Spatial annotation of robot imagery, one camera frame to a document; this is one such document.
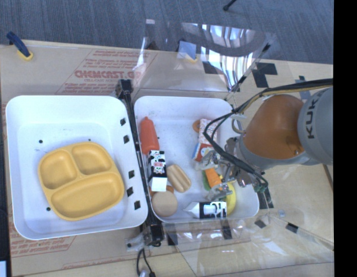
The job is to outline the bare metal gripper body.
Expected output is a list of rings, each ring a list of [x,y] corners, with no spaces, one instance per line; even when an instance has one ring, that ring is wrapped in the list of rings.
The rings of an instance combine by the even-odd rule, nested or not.
[[[226,183],[237,182],[241,187],[251,185],[253,188],[265,188],[265,182],[257,175],[247,172],[244,168],[229,160],[229,158],[237,158],[236,146],[238,142],[237,137],[231,137],[226,141],[224,149],[226,156],[221,155],[220,158],[223,181]]]

